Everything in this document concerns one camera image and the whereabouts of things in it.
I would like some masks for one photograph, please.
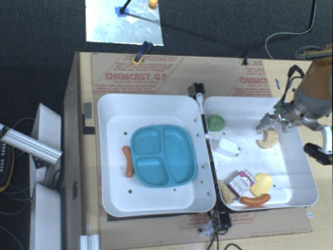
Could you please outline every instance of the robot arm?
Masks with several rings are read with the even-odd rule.
[[[289,69],[285,93],[274,106],[274,113],[267,113],[261,119],[257,132],[268,129],[276,122],[282,125],[284,132],[288,132],[295,125],[304,125],[313,131],[321,131],[323,147],[307,143],[304,151],[321,164],[332,165],[331,127],[323,126],[317,121],[332,112],[332,44],[321,51],[317,49],[315,51],[297,51],[297,57],[313,59],[313,62],[305,75],[297,66]],[[292,78],[296,71],[300,76]],[[298,88],[293,90],[293,100],[285,103],[287,91],[295,78],[302,78],[302,81]]]

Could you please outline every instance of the black carpet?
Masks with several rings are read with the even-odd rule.
[[[313,30],[278,35],[268,43],[276,59],[294,59],[306,45],[332,42],[333,0],[317,0]],[[159,0],[163,47],[152,54],[269,58],[264,43],[276,32],[301,32],[312,0]],[[137,46],[85,41],[85,0],[0,0],[0,123],[34,117],[43,103],[61,114],[74,51],[134,53]],[[25,187],[17,162],[13,182]],[[0,209],[9,202],[1,200]],[[29,246],[29,210],[0,215],[0,225]],[[0,249],[19,249],[0,230]]]

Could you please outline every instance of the purple box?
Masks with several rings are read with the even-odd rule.
[[[233,180],[227,185],[230,190],[237,196],[243,196],[252,185],[255,184],[255,179],[245,169],[242,170]]]

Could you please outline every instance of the blue plate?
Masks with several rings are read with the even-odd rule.
[[[197,174],[197,162],[188,133],[179,126],[155,125],[136,130],[131,137],[134,171],[150,187],[186,184]]]

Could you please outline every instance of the green ball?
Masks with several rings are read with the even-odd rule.
[[[211,115],[208,119],[208,130],[221,131],[224,127],[224,119],[219,115]]]

